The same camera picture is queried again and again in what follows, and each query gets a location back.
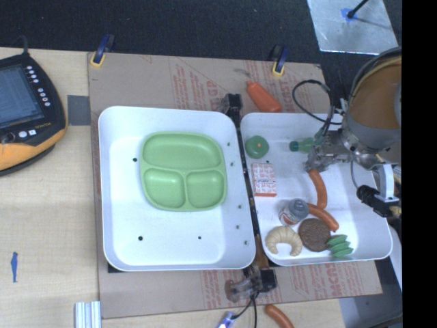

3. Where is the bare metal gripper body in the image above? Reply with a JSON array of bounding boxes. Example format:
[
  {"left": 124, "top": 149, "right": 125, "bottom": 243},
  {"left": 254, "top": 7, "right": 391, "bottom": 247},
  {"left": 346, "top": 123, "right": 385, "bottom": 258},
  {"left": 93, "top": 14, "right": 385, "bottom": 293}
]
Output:
[{"left": 320, "top": 131, "right": 380, "bottom": 171}]

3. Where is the green clear plastic bottle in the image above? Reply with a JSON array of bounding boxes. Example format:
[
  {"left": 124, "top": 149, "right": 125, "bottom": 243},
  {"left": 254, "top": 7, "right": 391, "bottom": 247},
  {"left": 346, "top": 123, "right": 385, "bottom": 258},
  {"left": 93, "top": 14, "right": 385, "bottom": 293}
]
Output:
[{"left": 289, "top": 137, "right": 317, "bottom": 153}]

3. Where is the orange sausage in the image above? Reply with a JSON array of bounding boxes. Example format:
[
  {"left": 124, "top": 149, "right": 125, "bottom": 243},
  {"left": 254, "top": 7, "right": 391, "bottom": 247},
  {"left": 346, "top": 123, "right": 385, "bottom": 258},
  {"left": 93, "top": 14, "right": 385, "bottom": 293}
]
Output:
[
  {"left": 306, "top": 202, "right": 340, "bottom": 233},
  {"left": 264, "top": 303, "right": 295, "bottom": 328},
  {"left": 308, "top": 169, "right": 328, "bottom": 210}
]

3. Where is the white plastic tray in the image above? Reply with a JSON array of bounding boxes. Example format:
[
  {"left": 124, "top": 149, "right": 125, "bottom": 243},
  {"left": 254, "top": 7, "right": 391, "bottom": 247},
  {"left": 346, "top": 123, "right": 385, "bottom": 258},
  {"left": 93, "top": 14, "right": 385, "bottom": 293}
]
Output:
[
  {"left": 98, "top": 105, "right": 257, "bottom": 272},
  {"left": 240, "top": 111, "right": 394, "bottom": 267}
]

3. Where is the orange and white carton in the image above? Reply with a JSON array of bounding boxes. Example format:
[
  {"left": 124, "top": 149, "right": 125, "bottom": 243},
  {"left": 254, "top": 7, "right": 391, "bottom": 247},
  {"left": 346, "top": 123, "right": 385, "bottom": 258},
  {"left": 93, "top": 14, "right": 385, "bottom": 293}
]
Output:
[{"left": 250, "top": 162, "right": 278, "bottom": 198}]

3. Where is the small bottle with grey cap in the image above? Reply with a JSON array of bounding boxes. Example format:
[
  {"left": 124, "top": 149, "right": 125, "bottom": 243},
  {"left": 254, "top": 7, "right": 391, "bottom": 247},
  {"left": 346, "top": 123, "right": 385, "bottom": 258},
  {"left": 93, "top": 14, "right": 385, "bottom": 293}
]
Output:
[{"left": 278, "top": 198, "right": 310, "bottom": 227}]

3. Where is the thin black and white rod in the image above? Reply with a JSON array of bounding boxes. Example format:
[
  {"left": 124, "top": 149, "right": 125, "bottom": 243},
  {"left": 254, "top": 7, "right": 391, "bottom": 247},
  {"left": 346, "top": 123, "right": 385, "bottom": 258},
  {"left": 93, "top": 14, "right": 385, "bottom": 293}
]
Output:
[{"left": 231, "top": 109, "right": 270, "bottom": 269}]

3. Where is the brown round biscuit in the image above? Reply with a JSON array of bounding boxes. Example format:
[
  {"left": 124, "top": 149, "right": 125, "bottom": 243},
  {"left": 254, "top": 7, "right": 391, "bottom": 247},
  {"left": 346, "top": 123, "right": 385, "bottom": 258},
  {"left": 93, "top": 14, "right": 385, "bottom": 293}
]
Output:
[{"left": 297, "top": 217, "right": 333, "bottom": 254}]

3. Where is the orange squeeze bottle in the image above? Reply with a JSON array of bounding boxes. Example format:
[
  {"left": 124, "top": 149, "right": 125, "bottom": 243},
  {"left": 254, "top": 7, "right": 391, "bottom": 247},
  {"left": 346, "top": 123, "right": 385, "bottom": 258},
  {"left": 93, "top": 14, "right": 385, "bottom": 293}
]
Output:
[{"left": 246, "top": 80, "right": 283, "bottom": 113}]

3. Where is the beige croissant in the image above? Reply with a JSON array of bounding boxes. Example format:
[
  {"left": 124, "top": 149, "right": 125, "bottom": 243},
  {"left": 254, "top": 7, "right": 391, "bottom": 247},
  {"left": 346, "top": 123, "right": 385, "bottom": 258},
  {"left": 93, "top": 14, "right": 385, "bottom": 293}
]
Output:
[{"left": 264, "top": 225, "right": 304, "bottom": 258}]

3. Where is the green ridged pea pod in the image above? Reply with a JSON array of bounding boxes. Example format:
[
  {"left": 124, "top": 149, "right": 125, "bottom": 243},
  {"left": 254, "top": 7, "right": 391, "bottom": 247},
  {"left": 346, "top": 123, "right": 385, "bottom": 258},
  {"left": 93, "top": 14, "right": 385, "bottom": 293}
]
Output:
[{"left": 325, "top": 234, "right": 354, "bottom": 260}]

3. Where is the green divided plate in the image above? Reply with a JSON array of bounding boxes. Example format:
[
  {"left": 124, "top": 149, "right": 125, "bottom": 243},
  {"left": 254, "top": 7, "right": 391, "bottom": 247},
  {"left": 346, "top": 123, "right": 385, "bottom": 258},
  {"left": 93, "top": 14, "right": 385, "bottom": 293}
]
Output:
[{"left": 139, "top": 131, "right": 228, "bottom": 213}]

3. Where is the brown cardboard board red print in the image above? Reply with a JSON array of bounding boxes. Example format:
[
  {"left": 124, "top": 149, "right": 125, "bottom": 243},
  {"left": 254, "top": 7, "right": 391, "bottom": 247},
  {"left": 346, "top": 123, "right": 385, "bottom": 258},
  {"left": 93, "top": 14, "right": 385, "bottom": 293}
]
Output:
[{"left": 87, "top": 51, "right": 384, "bottom": 320}]

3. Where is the black cylinder on white bracket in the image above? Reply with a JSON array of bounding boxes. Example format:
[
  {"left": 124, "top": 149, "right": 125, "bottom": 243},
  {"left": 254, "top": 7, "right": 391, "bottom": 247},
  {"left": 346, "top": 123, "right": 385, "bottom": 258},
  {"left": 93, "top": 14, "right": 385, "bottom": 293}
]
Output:
[{"left": 356, "top": 162, "right": 401, "bottom": 219}]

